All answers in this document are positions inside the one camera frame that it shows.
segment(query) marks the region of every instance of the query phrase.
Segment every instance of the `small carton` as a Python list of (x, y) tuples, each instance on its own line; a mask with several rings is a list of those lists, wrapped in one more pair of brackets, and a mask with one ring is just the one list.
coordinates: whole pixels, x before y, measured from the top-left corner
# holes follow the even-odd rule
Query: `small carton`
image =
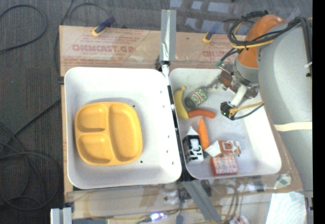
[(186, 137), (183, 139), (185, 160), (188, 164), (203, 162), (203, 149), (200, 143), (199, 134), (190, 126)]
[(238, 141), (218, 140), (204, 150), (212, 157), (220, 155), (240, 155), (241, 149)]

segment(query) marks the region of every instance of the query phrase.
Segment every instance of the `cable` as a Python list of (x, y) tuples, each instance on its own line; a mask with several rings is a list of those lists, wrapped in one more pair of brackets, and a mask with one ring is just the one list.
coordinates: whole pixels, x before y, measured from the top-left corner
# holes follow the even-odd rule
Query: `cable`
[[(63, 25), (65, 19), (69, 18), (69, 17), (71, 16), (71, 14), (72, 14), (76, 9), (78, 9), (78, 8), (80, 8), (80, 7), (82, 7), (82, 6), (94, 6), (94, 7), (96, 7), (96, 8), (99, 8), (99, 9), (103, 10), (103, 11), (104, 11), (108, 16), (110, 16), (109, 12), (108, 12), (105, 8), (103, 8), (103, 7), (101, 7), (101, 6), (98, 6), (98, 5), (94, 4), (94, 3), (82, 3), (82, 4), (79, 4), (79, 5), (77, 5), (77, 6), (75, 6), (75, 7), (73, 7), (73, 8), (71, 9), (72, 5), (73, 5), (73, 1), (71, 2), (71, 5), (70, 5), (69, 9), (67, 10), (67, 12), (66, 12), (64, 18), (62, 19), (62, 22), (61, 22), (60, 25)], [(55, 43), (54, 43), (54, 63), (55, 63), (56, 71), (57, 71), (57, 73), (59, 74), (59, 72), (60, 72), (59, 62), (58, 62), (59, 59), (58, 59), (58, 55), (56, 55), (56, 48), (57, 48), (58, 40), (59, 40), (59, 33), (57, 34), (57, 37), (56, 37), (56, 40), (55, 40)]]
[(242, 119), (244, 117), (247, 117), (251, 114), (253, 114), (256, 110), (258, 110), (259, 108), (261, 108), (262, 106), (264, 106), (264, 103), (259, 105), (257, 108), (253, 109), (251, 112), (247, 113), (246, 115), (243, 115), (243, 116), (238, 116), (238, 117), (234, 117), (233, 120), (237, 120), (237, 119)]
[[(23, 185), (23, 189), (21, 192), (19, 192), (19, 195), (18, 196), (14, 196), (12, 198), (5, 198), (1, 193), (0, 193), (0, 199), (4, 201), (5, 204), (9, 205), (10, 207), (12, 208), (15, 208), (17, 210), (20, 210), (20, 211), (35, 211), (35, 210), (39, 210), (39, 209), (42, 209), (44, 208), (45, 206), (47, 206), (53, 199), (54, 197), (56, 196), (57, 192), (58, 192), (58, 187), (59, 187), (59, 172), (58, 172), (58, 169), (57, 169), (57, 165), (55, 164), (54, 168), (55, 168), (55, 176), (54, 176), (54, 179), (55, 179), (55, 190), (54, 192), (52, 193), (52, 196), (50, 198), (47, 198), (47, 193), (46, 193), (46, 188), (45, 188), (45, 183), (42, 179), (42, 176), (41, 176), (41, 173), (40, 171), (38, 170), (38, 168), (36, 167), (34, 161), (30, 158), (30, 156), (36, 156), (38, 158), (41, 158), (47, 162), (51, 162), (51, 158), (48, 157), (48, 156), (45, 156), (41, 153), (37, 153), (37, 152), (29, 152), (29, 151), (25, 151), (22, 144), (18, 141), (18, 139), (16, 138), (16, 135), (21, 132), (23, 129), (25, 129), (28, 125), (30, 125), (32, 122), (34, 122), (35, 120), (37, 120), (38, 118), (40, 118), (45, 112), (49, 111), (50, 109), (52, 109), (55, 105), (57, 105), (59, 103), (60, 100), (57, 100), (56, 102), (54, 102), (52, 105), (50, 105), (46, 110), (44, 110), (43, 112), (41, 112), (39, 115), (37, 115), (36, 117), (34, 117), (31, 121), (29, 121), (27, 124), (25, 124), (20, 130), (18, 130), (15, 134), (12, 133), (9, 129), (7, 129), (1, 122), (0, 122), (0, 129), (3, 130), (9, 137), (9, 141), (6, 142), (3, 142), (3, 141), (0, 141), (0, 145), (2, 145), (5, 148), (8, 148), (10, 149), (12, 152), (9, 153), (9, 154), (6, 154), (6, 155), (3, 155), (3, 156), (0, 156), (0, 161), (4, 161), (4, 160), (7, 160), (8, 158), (11, 158), (11, 157), (16, 157), (16, 156), (23, 156), (25, 159), (26, 159), (26, 164), (27, 164), (27, 174), (25, 176), (25, 179), (27, 180), (25, 182), (25, 184)], [(11, 145), (8, 145), (8, 143), (13, 140), (15, 141), (15, 143), (19, 146), (19, 149), (11, 146)], [(36, 177), (37, 179), (39, 180), (40, 182), (40, 187), (41, 187), (41, 190), (42, 190), (42, 194), (44, 195), (44, 201), (39, 201), (33, 197), (30, 197), (30, 196), (26, 196), (26, 195), (23, 195), (23, 193), (26, 191), (27, 189), (27, 185), (28, 185), (28, 181), (30, 179), (30, 175), (31, 175), (31, 172), (30, 172), (30, 168), (32, 168), (35, 173), (36, 173)], [(14, 202), (16, 201), (19, 201), (19, 200), (30, 200), (34, 203), (37, 204), (37, 206), (35, 207), (26, 207), (26, 208), (23, 208), (23, 207), (20, 207), (20, 206), (17, 206)]]
[(224, 60), (227, 59), (229, 56), (238, 53), (239, 50), (232, 48), (230, 49), (216, 64), (215, 66), (219, 67), (221, 64), (223, 64)]
[(245, 183), (244, 185), (244, 188), (243, 188), (243, 191), (241, 192), (242, 193), (242, 199), (240, 201), (240, 204), (239, 204), (239, 216), (242, 214), (242, 206), (243, 206), (243, 200), (244, 200), (244, 192), (245, 192), (245, 189), (247, 187), (247, 183)]
[(251, 107), (256, 107), (256, 106), (259, 106), (259, 105), (262, 105), (262, 104), (264, 104), (263, 101), (255, 103), (255, 104), (242, 106), (242, 107), (232, 108), (232, 109), (230, 109), (229, 116), (234, 116), (239, 110), (246, 109), (246, 108), (251, 108)]
[(228, 224), (229, 221), (234, 217), (234, 215), (237, 211), (237, 208), (238, 208), (238, 201), (239, 201), (238, 187), (236, 187), (235, 185), (232, 185), (232, 184), (229, 184), (226, 187), (233, 189), (234, 192), (232, 194), (232, 199), (231, 199), (231, 202), (229, 203), (229, 209), (228, 209), (227, 214), (224, 217), (224, 220), (218, 221), (218, 222), (220, 222), (220, 224)]
[(291, 22), (289, 22), (287, 24), (287, 27), (282, 29), (282, 30), (278, 30), (278, 31), (274, 31), (271, 33), (266, 33), (262, 36), (259, 36), (251, 41), (239, 41), (236, 39), (235, 33), (237, 32), (238, 28), (240, 27), (240, 25), (244, 22), (246, 22), (249, 19), (253, 19), (256, 17), (262, 17), (267, 15), (268, 13), (265, 12), (253, 12), (250, 13), (248, 15), (246, 15), (245, 17), (243, 17), (242, 19), (238, 20), (237, 22), (235, 22), (232, 27), (230, 28), (227, 36), (228, 39), (230, 40), (231, 46), (233, 48), (236, 49), (248, 49), (251, 47), (257, 47), (257, 46), (262, 46), (262, 45), (266, 45), (266, 44), (270, 44), (274, 41), (274, 39), (276, 39), (278, 36), (280, 36), (281, 34), (289, 31), (290, 29), (296, 27), (297, 25), (301, 24), (301, 20), (300, 18), (295, 18), (294, 20), (292, 20)]
[(140, 224), (140, 223), (148, 223), (148, 222), (155, 222), (155, 221), (158, 221), (160, 219), (164, 219), (164, 218), (166, 218), (168, 216), (172, 216), (172, 215), (176, 214), (177, 212), (181, 212), (182, 205), (183, 205), (183, 202), (180, 201), (179, 207), (178, 207), (177, 210), (173, 210), (171, 212), (167, 211), (167, 212), (156, 212), (156, 213), (153, 213), (150, 216), (145, 217), (144, 219), (138, 221), (137, 224)]
[(312, 77), (312, 49), (313, 49), (313, 41), (312, 41), (312, 25), (311, 21), (304, 17), (298, 17), (301, 21), (302, 30), (304, 34), (304, 41), (305, 41), (305, 49), (307, 55), (307, 64), (309, 65), (309, 75)]
[(14, 8), (20, 8), (20, 7), (29, 7), (29, 8), (32, 8), (32, 9), (36, 10), (37, 12), (39, 12), (39, 13), (41, 14), (42, 18), (43, 18), (43, 21), (44, 21), (44, 22), (43, 22), (43, 28), (42, 28), (40, 34), (37, 35), (35, 38), (33, 38), (33, 39), (31, 39), (31, 40), (29, 40), (29, 41), (27, 41), (27, 42), (25, 42), (25, 43), (21, 43), (21, 44), (17, 44), (17, 45), (14, 45), (14, 46), (10, 46), (10, 47), (7, 47), (7, 48), (5, 48), (5, 49), (0, 49), (0, 53), (2, 53), (2, 52), (4, 52), (4, 51), (11, 50), (11, 49), (16, 49), (16, 48), (18, 48), (18, 47), (21, 47), (21, 46), (24, 46), (24, 45), (27, 45), (27, 44), (30, 44), (30, 43), (36, 41), (38, 38), (40, 38), (40, 37), (44, 34), (44, 32), (45, 32), (45, 30), (46, 30), (46, 28), (47, 28), (47, 18), (46, 18), (46, 15), (45, 15), (45, 14), (44, 14), (40, 9), (38, 9), (37, 7), (31, 6), (31, 5), (15, 5), (15, 6), (11, 6), (11, 7), (7, 8), (7, 9), (5, 9), (5, 10), (0, 14), (0, 19), (1, 19), (1, 18), (2, 18), (2, 17), (3, 17), (7, 12), (9, 12), (10, 10), (12, 10), (12, 9), (14, 9)]

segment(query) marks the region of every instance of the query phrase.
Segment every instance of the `soda can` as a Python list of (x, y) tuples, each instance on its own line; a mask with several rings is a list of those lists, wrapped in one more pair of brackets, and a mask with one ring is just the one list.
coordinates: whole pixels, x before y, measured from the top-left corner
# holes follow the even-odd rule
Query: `soda can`
[(198, 88), (184, 99), (184, 103), (189, 109), (194, 109), (207, 100), (207, 98), (207, 92), (203, 88)]

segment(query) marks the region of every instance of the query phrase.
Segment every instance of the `red box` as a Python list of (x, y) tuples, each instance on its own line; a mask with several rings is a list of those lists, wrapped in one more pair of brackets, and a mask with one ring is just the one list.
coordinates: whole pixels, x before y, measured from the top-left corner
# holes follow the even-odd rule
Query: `red box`
[(236, 174), (238, 166), (233, 155), (212, 157), (210, 159), (213, 175)]

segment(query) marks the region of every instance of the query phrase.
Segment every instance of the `yellow plate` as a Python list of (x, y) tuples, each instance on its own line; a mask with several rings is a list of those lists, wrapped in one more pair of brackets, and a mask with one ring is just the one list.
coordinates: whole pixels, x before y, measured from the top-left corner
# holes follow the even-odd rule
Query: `yellow plate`
[(135, 109), (123, 102), (99, 102), (81, 107), (75, 118), (80, 157), (90, 165), (121, 165), (142, 153), (142, 132)]

